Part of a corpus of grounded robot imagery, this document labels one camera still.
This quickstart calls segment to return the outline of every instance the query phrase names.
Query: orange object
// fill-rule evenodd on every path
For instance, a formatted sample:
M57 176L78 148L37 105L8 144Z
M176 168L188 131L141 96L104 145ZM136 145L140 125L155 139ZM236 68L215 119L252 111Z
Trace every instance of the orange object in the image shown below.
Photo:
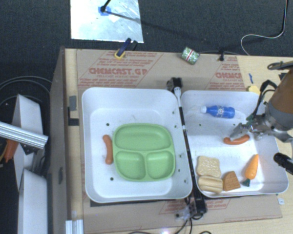
M6 151L4 154L5 163L7 163L9 160L11 160L16 152L16 149L18 147L18 142L7 139L6 140Z
M250 136L248 135L243 135L240 138L234 139L234 140L230 140L229 137L224 138L224 143L228 144L228 145L240 145L243 144L244 142L247 142L250 139Z
M259 155L256 154L253 159L251 160L249 166L245 170L245 177L248 179L254 179L257 174L257 168L258 168L258 160Z
M228 172L223 178L224 191L231 191L240 188L240 183L234 171Z
M103 136L103 141L106 145L106 158L105 158L105 163L110 165L113 163L113 145L112 145L112 140L108 135Z

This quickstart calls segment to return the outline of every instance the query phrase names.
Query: green can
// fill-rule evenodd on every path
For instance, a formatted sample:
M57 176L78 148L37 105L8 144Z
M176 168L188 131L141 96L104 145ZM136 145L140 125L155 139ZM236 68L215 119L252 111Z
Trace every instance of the green can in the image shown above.
M195 52L193 49L186 47L182 52L181 58L194 65L198 60L200 54Z

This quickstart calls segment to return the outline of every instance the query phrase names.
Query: blue water bottle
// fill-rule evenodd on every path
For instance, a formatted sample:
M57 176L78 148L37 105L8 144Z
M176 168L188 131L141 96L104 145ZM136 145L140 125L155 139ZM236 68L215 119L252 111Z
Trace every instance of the blue water bottle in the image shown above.
M201 113L208 113L210 115L213 115L214 117L218 118L233 118L235 114L235 110L233 107L223 107L223 106L211 106L201 107Z

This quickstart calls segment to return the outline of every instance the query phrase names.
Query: green plate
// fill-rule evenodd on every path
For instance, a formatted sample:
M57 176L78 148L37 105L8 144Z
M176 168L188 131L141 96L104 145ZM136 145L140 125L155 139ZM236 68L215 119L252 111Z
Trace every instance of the green plate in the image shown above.
M176 166L170 132L156 124L118 127L113 134L113 157L118 174L130 181L167 179Z

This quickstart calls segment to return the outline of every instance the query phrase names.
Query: dark floor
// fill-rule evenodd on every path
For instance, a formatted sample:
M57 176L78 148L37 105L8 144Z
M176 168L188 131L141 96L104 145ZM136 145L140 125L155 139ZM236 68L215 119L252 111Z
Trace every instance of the dark floor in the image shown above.
M244 54L246 34L276 36L285 0L139 0L144 44L139 51L231 51ZM70 0L0 0L0 83L19 76L53 77L61 45L71 48L117 49L115 42L72 40ZM285 34L278 39L249 37L251 55L293 57L293 0L289 0ZM17 93L42 101L47 131L47 94L30 82L0 91L0 102ZM0 120L11 122L14 99L0 107ZM0 168L0 234L17 232L13 162Z

